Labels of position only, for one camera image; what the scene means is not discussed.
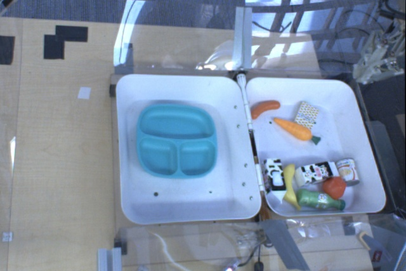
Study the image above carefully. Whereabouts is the blue divided plate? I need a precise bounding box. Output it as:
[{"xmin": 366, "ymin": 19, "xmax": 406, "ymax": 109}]
[{"xmin": 136, "ymin": 103, "xmax": 219, "ymax": 180}]

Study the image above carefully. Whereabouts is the thin black and white rod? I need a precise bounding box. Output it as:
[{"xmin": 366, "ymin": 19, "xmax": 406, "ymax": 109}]
[{"xmin": 235, "ymin": 72, "xmax": 266, "ymax": 194}]

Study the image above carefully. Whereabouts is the orange sausage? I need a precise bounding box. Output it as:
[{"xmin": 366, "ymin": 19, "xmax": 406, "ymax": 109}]
[{"xmin": 250, "ymin": 100, "xmax": 282, "ymax": 121}]

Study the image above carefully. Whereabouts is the white plastic tray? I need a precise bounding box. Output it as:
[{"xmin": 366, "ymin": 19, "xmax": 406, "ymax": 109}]
[
  {"xmin": 115, "ymin": 74, "xmax": 263, "ymax": 226},
  {"xmin": 246, "ymin": 77, "xmax": 387, "ymax": 218}
]

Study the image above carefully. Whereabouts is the orange carrot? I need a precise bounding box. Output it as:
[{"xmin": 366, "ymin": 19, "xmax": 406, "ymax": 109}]
[{"xmin": 273, "ymin": 117, "xmax": 322, "ymax": 146}]

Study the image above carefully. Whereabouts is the black and white cow carton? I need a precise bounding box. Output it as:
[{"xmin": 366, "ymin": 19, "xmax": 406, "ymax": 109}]
[
  {"xmin": 263, "ymin": 158, "xmax": 287, "ymax": 192},
  {"xmin": 294, "ymin": 161, "xmax": 340, "ymax": 186}
]

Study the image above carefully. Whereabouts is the white yellow patterned carton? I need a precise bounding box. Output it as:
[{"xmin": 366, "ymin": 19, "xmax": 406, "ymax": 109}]
[{"xmin": 293, "ymin": 100, "xmax": 320, "ymax": 130}]

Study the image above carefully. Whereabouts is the yellow banana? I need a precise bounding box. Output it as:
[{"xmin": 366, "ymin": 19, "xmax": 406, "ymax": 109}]
[{"xmin": 282, "ymin": 163, "xmax": 303, "ymax": 211}]

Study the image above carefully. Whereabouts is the green bottle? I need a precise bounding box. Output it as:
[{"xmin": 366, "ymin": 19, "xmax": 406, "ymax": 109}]
[{"xmin": 296, "ymin": 188, "xmax": 346, "ymax": 212}]

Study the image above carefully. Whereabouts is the red tomato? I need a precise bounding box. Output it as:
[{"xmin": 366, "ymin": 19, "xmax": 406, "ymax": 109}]
[{"xmin": 322, "ymin": 176, "xmax": 348, "ymax": 201}]

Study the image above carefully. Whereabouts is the small white orange can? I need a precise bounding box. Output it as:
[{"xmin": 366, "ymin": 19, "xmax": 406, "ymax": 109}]
[{"xmin": 336, "ymin": 157, "xmax": 361, "ymax": 187}]

